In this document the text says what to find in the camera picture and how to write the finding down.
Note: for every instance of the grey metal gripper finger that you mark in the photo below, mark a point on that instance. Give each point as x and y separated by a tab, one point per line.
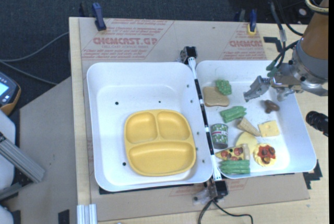
257	88
283	94

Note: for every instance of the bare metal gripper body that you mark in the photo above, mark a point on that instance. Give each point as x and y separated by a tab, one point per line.
287	79

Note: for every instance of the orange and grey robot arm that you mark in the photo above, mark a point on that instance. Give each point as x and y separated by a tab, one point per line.
317	32

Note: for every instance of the brown mushroom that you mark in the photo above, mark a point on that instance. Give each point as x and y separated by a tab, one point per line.
271	106

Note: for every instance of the green asparagus bundle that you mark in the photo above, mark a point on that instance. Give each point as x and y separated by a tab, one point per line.
236	167
232	113

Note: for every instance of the yellow cheese slice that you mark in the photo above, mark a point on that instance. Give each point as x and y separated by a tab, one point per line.
269	129

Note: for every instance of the tan ice cream cone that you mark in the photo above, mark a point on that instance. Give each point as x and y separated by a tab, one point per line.
248	127

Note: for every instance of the tan bread slice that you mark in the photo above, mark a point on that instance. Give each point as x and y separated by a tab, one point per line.
212	99

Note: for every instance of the white plastic tray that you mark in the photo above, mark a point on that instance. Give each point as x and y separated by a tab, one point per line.
146	82
295	139

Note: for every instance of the pale yellow round wedge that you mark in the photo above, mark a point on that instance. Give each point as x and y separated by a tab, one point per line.
246	139

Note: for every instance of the thin black and white rod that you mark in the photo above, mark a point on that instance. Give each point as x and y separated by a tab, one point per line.
201	103

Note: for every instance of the green printed can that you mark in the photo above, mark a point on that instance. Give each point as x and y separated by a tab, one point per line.
219	135

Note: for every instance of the yellow pasta with red sauce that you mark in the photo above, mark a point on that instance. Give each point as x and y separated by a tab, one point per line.
264	155

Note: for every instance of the pizza slice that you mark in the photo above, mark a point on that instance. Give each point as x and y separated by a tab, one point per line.
233	153

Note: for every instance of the yellow divided plate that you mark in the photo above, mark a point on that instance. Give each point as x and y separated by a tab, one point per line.
159	152

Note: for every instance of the brown cardboard board red print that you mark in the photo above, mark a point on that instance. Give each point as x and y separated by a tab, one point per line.
146	42

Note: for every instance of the black cylinder on white bracket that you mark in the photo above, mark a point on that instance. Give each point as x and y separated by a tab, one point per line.
317	119

